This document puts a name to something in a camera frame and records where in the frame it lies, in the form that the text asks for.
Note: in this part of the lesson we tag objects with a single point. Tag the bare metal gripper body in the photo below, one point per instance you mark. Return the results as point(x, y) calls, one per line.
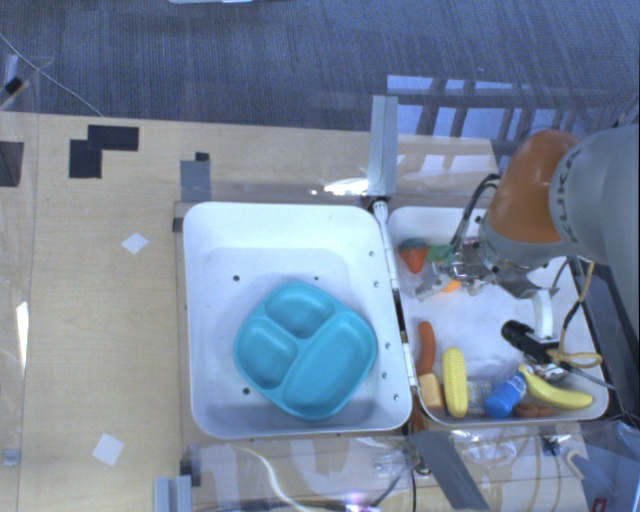
point(492, 275)

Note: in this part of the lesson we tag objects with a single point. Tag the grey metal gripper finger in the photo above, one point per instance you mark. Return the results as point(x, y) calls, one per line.
point(440, 272)
point(426, 289)

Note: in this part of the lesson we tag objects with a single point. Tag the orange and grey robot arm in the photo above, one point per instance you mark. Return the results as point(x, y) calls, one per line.
point(595, 200)

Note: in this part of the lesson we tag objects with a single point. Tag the orange round toy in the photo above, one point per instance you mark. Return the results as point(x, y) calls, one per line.
point(453, 286)

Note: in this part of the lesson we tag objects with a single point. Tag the red toy strawberry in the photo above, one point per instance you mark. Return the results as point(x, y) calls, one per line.
point(414, 257)

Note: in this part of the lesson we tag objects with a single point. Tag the white plastic tray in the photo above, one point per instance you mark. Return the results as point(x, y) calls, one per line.
point(475, 320)
point(220, 320)

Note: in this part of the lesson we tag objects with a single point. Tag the orange toy sausage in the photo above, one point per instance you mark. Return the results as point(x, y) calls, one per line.
point(426, 347)

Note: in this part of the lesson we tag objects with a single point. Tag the yellow toy corn cob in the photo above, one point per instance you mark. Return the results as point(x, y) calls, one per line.
point(455, 382)

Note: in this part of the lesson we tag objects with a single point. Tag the yellow toy block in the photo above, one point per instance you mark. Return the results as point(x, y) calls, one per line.
point(432, 392)

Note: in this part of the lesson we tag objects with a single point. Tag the small printed can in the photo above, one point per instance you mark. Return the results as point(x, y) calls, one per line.
point(549, 372)

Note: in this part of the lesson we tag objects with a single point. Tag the clear plastic bottle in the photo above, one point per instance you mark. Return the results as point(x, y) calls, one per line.
point(478, 396)

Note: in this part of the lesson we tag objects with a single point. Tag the blue bottle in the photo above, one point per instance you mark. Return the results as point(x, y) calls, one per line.
point(504, 397)

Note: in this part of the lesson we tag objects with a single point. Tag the blue divided plate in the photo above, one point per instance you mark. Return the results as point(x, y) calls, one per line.
point(310, 360)

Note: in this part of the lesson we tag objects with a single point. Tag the yellow banana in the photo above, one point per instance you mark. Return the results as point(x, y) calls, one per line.
point(555, 396)

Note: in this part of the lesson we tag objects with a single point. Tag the brown toy pretzel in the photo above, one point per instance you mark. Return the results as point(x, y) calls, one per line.
point(532, 411)

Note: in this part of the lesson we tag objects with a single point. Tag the pale wood board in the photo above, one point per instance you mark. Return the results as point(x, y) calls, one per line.
point(100, 310)

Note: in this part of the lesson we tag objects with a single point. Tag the black cylinder on white bracket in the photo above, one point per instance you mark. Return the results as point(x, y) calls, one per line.
point(525, 340)

